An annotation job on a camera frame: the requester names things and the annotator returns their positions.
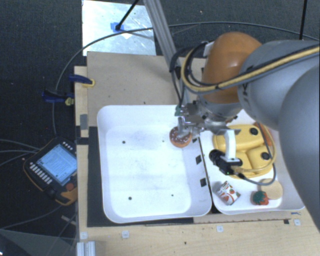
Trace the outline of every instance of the wooden table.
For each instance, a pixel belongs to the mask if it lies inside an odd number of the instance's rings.
[[[76,66],[75,73],[83,76],[103,73],[98,75],[95,87],[103,87],[101,90],[105,91],[93,98],[91,88],[75,84],[75,121],[82,138],[89,136],[89,126],[96,125],[95,115],[101,105],[177,103],[170,74],[160,56],[89,53],[90,62],[94,63],[93,67]],[[196,60],[196,65],[201,66],[202,61]],[[153,93],[154,87],[161,89]],[[80,241],[95,241],[98,256],[306,256],[320,253],[320,233],[306,209],[293,213],[209,214],[195,218],[194,224],[182,225],[87,227],[88,145],[77,145],[77,164]],[[123,231],[129,231],[129,238],[122,238]]]

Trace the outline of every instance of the brown round object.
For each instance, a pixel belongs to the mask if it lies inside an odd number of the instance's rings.
[[[189,133],[188,135],[182,138],[178,138],[177,135],[178,135],[178,127],[176,126],[170,131],[169,137],[170,137],[171,143],[177,148],[184,148],[190,143],[192,138],[191,133]]]
[[[203,70],[202,82],[216,84],[237,76],[247,57],[259,46],[261,46],[259,41],[245,33],[222,34],[214,41],[210,50]],[[239,102],[236,86],[209,93],[203,97],[208,102],[217,104]]]
[[[272,178],[266,178],[261,180],[262,183],[268,183],[272,180]],[[279,181],[274,181],[271,185],[268,186],[260,186],[260,190],[266,192],[269,199],[279,199],[282,197],[284,190]]]

